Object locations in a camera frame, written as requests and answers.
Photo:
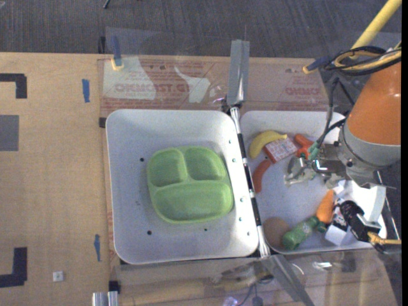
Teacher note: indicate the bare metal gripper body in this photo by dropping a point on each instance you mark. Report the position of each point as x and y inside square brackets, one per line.
[331, 166]

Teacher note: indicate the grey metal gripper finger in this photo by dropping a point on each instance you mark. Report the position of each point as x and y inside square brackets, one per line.
[295, 165]
[296, 179]

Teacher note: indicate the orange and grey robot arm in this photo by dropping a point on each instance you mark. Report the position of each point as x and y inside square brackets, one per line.
[376, 107]

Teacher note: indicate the red and white packet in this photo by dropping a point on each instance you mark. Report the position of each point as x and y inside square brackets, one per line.
[280, 150]

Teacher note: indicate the white plastic tray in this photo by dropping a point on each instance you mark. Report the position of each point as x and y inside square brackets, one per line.
[127, 186]
[287, 199]

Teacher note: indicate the orange red toy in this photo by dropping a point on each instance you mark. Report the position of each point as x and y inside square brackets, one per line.
[303, 142]

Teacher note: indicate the orange sausage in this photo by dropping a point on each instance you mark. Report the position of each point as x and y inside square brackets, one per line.
[259, 175]

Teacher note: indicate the orange carrot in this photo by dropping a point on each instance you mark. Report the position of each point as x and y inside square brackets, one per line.
[325, 209]

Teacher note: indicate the yellow banana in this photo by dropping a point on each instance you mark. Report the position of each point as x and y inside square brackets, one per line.
[259, 142]

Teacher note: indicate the brown round biscuit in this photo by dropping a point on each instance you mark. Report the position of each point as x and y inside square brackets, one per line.
[274, 229]

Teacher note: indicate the green bottle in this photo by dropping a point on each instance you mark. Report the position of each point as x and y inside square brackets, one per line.
[298, 234]

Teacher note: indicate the white and black carton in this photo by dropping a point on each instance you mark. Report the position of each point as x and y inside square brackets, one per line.
[336, 233]

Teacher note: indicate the green divided plate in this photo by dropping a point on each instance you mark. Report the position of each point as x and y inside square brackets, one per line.
[191, 199]

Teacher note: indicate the brown cardboard board red print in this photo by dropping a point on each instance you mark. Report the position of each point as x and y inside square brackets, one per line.
[178, 84]

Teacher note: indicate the black cylinder on white bracket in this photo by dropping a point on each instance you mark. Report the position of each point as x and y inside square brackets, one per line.
[357, 222]

